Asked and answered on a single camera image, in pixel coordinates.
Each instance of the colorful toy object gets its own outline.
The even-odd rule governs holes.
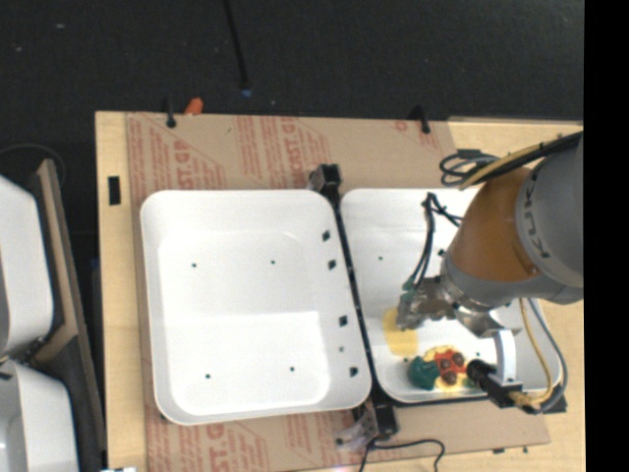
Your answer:
[[[424,357],[415,357],[408,376],[414,386],[425,390],[437,387],[455,391],[472,385],[466,374],[465,357],[453,346],[437,346]]]

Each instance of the black cable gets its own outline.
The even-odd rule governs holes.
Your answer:
[[[419,288],[419,286],[422,284],[422,281],[424,281],[424,277],[426,276],[426,271],[429,268],[430,252],[432,251],[432,237],[434,234],[434,215],[432,214],[431,207],[433,197],[433,193],[428,193],[426,199],[422,202],[422,207],[424,207],[424,215],[426,217],[428,229],[426,232],[426,242],[424,243],[422,256],[420,257],[420,261],[417,263],[417,266],[409,277],[409,280],[413,281],[413,288],[415,289]]]
[[[413,272],[408,277],[407,282],[404,284],[407,290],[411,289],[411,285],[412,285],[412,288],[416,290],[420,288],[420,285],[424,281],[424,277],[426,276],[426,272],[429,268],[430,254],[432,252],[432,241],[434,238],[434,226],[435,226],[433,213],[438,213],[440,215],[443,215],[457,227],[461,225],[461,220],[462,220],[461,216],[453,215],[450,212],[448,212],[446,210],[446,206],[443,206],[439,202],[439,199],[436,197],[436,194],[434,193],[428,193],[426,195],[426,199],[422,202],[422,207],[424,207],[424,215],[426,216],[426,223],[428,225],[428,229],[426,232],[426,242],[424,243],[424,249],[422,250],[420,261],[417,263],[415,269],[413,269]]]
[[[11,152],[17,152],[21,150],[39,150],[50,155],[56,161],[59,167],[59,185],[63,185],[65,183],[67,175],[66,161],[64,161],[63,157],[59,155],[59,152],[53,150],[50,147],[42,146],[40,144],[15,144],[13,146],[0,148],[0,157],[2,157],[3,155],[7,155]]]
[[[245,64],[245,55],[243,54],[243,48],[240,43],[240,37],[238,36],[238,30],[236,29],[236,20],[234,19],[234,13],[232,12],[232,6],[229,0],[221,0],[223,3],[223,9],[225,16],[227,17],[227,26],[229,32],[232,35],[232,43],[234,45],[234,53],[236,54],[236,61],[238,62],[238,70],[240,71],[240,90],[243,95],[251,95],[251,83],[249,81],[249,74],[247,73],[247,65]]]
[[[455,153],[446,156],[439,162],[439,169],[442,172],[441,184],[445,187],[460,185],[467,177],[472,176],[484,166],[497,160],[498,157],[495,155],[483,153],[475,148],[460,148]],[[458,171],[470,165],[474,166],[468,168],[466,171]]]
[[[440,215],[443,215],[450,222],[452,222],[456,227],[459,227],[461,225],[461,220],[463,220],[462,216],[453,215],[452,213],[449,213],[448,211],[446,211],[447,206],[442,206],[436,196],[432,197],[432,202],[434,203],[434,206],[435,206],[433,210],[435,213],[439,213]]]
[[[363,472],[365,470],[365,465],[367,465],[367,457],[372,449],[390,450],[390,449],[402,449],[404,447],[412,447],[414,445],[422,445],[422,444],[428,444],[428,443],[437,444],[440,447],[440,451],[437,457],[434,459],[434,462],[432,463],[434,472],[438,472],[437,464],[439,463],[439,460],[445,454],[445,444],[438,439],[421,439],[420,441],[404,442],[401,444],[392,444],[392,445],[378,445],[375,443],[376,440],[377,438],[372,439],[367,444],[367,447],[365,448],[365,454],[363,455],[363,461],[361,462],[361,467],[359,468],[358,472]]]

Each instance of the yellow block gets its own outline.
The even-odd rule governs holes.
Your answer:
[[[400,330],[395,324],[396,318],[397,308],[390,309],[382,318],[382,329],[384,330],[386,344],[393,355],[415,358],[419,351],[417,331],[410,329]]]

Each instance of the table surface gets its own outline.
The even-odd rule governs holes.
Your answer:
[[[144,471],[143,383],[126,113],[98,112],[95,126],[108,466],[137,466]],[[496,155],[580,129],[568,123],[492,119],[453,119],[449,126],[458,148],[481,148]],[[109,204],[110,176],[120,178],[120,205]],[[543,311],[570,369],[568,411],[545,418],[551,443],[529,447],[526,453],[520,447],[500,454],[446,454],[439,462],[441,472],[585,471],[584,305],[543,303]],[[369,470],[428,471],[432,470],[431,463],[432,458],[418,458],[370,464]]]

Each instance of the yellow cable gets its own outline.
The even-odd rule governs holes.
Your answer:
[[[552,373],[550,372],[550,366],[546,361],[545,356],[542,353],[542,349],[538,344],[538,341],[533,334],[533,330],[531,329],[531,323],[529,322],[529,316],[527,314],[527,309],[524,304],[524,300],[520,298],[520,310],[522,311],[522,321],[524,322],[524,328],[531,340],[531,344],[533,344],[533,348],[535,349],[540,362],[542,363],[543,372],[546,375],[546,392],[543,395],[532,397],[528,393],[522,393],[521,391],[510,391],[509,396],[511,400],[513,400],[518,406],[523,405],[533,405],[533,404],[542,404],[546,402],[552,397]]]
[[[521,150],[518,150],[517,152],[514,153],[510,153],[509,155],[505,155],[504,157],[491,162],[490,164],[488,164],[487,166],[483,166],[479,171],[477,171],[476,173],[474,173],[474,175],[472,175],[470,178],[466,179],[465,182],[463,182],[460,186],[459,186],[459,190],[463,191],[463,189],[466,189],[468,187],[470,187],[471,185],[474,185],[476,182],[478,182],[479,180],[481,180],[483,177],[487,176],[489,173],[491,173],[492,171],[501,168],[502,166],[504,166],[505,164],[515,160],[515,159],[519,159],[520,157],[523,157],[535,150],[539,150],[540,148],[543,148],[543,146],[546,146],[548,144],[551,144],[553,142],[556,142],[556,140],[549,140],[548,142],[542,142],[540,144],[535,144],[533,146],[530,147],[526,147],[526,148],[522,148]]]

